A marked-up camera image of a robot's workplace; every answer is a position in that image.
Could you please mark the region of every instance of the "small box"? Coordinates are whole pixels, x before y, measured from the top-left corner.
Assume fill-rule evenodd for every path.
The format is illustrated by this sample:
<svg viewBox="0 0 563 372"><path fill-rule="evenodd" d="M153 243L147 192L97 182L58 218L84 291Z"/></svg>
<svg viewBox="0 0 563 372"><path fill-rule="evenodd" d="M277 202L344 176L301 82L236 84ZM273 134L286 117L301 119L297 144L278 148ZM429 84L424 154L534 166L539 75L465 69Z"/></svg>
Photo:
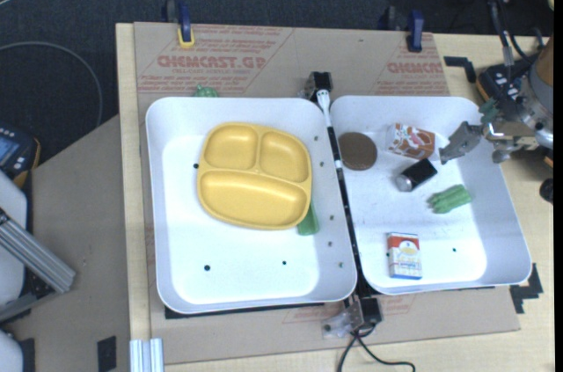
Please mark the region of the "small box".
<svg viewBox="0 0 563 372"><path fill-rule="evenodd" d="M407 233L387 234L389 275L392 278L422 278L419 237Z"/></svg>
<svg viewBox="0 0 563 372"><path fill-rule="evenodd" d="M425 129L395 123L387 130L385 146L388 151L398 155L424 159L434 153L435 134Z"/></svg>

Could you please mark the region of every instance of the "blue clamp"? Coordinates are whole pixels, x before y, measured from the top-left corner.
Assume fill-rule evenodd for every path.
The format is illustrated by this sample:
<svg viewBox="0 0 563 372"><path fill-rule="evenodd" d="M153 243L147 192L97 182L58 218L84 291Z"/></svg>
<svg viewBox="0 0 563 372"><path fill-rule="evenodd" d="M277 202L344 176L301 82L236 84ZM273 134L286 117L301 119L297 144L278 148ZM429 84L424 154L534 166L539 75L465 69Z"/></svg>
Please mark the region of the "blue clamp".
<svg viewBox="0 0 563 372"><path fill-rule="evenodd" d="M410 34L406 37L406 45L410 52L422 51L422 27L424 18L420 11L412 10L408 15L408 30Z"/></svg>
<svg viewBox="0 0 563 372"><path fill-rule="evenodd" d="M179 0L166 0L162 8L164 22L178 24L178 41L181 47L190 48L195 43L194 29L190 23L190 14L187 4Z"/></svg>

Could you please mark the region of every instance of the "brown round object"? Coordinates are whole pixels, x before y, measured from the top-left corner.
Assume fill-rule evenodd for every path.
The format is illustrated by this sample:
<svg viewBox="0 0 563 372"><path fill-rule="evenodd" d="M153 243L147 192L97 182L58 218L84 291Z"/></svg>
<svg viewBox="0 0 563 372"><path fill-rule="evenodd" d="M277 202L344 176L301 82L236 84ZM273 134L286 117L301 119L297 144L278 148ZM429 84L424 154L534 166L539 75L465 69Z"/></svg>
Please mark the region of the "brown round object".
<svg viewBox="0 0 563 372"><path fill-rule="evenodd" d="M377 147L362 133L344 133L338 138L342 163L354 171L369 169L377 159Z"/></svg>

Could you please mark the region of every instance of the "cardboard sheet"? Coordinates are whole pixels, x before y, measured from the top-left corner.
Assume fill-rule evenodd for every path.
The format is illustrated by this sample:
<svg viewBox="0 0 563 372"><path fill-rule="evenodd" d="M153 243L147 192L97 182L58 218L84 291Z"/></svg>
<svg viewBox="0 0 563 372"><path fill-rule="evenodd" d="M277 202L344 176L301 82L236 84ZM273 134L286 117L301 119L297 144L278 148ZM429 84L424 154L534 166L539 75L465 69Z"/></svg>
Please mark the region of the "cardboard sheet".
<svg viewBox="0 0 563 372"><path fill-rule="evenodd" d="M347 339L324 339L322 333L323 321L340 312L341 303L170 317L156 287L145 114L156 99L191 96L198 84L220 96L295 97L312 71L331 72L333 98L448 95L432 34L423 34L416 54L408 51L403 32L196 25L195 45L181 49L172 24L134 28L151 334L163 339L166 364L345 346ZM384 321L366 338L370 344L519 329L508 287L378 300Z"/></svg>

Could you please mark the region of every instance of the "yellow divided plate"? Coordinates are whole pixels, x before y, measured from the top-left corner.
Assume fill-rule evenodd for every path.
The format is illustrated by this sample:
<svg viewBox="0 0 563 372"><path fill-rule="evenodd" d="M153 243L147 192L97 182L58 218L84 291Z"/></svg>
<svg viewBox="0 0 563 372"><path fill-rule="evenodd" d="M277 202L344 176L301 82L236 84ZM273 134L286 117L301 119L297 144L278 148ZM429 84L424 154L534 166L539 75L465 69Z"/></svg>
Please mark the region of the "yellow divided plate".
<svg viewBox="0 0 563 372"><path fill-rule="evenodd" d="M250 123L224 123L207 136L197 193L215 218L243 227L296 226L311 203L311 158L295 136Z"/></svg>

